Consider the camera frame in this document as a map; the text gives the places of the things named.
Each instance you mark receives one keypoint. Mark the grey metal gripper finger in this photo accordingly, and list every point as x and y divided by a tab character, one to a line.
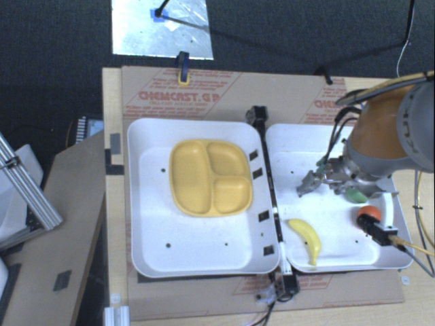
307	183

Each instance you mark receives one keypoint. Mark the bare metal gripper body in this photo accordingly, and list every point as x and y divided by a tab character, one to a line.
350	178

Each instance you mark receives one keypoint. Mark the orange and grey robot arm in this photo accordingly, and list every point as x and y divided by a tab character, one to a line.
384	131

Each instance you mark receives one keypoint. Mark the green rounded toy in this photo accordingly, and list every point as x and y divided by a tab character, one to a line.
355	195

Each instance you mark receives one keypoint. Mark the white plastic tray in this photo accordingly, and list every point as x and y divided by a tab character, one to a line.
326	212
204	243

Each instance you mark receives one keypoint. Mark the thin black and white rod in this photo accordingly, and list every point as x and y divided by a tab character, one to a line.
270	182

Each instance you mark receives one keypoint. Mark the orange ball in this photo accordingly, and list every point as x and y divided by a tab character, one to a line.
370	211

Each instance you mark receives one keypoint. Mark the yellow banana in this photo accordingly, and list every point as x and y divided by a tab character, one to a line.
307	234

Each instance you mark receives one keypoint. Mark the yellow divided plate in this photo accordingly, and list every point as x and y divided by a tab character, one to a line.
204	178

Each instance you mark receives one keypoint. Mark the brown cardboard board red print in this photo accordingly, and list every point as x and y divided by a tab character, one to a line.
221	90

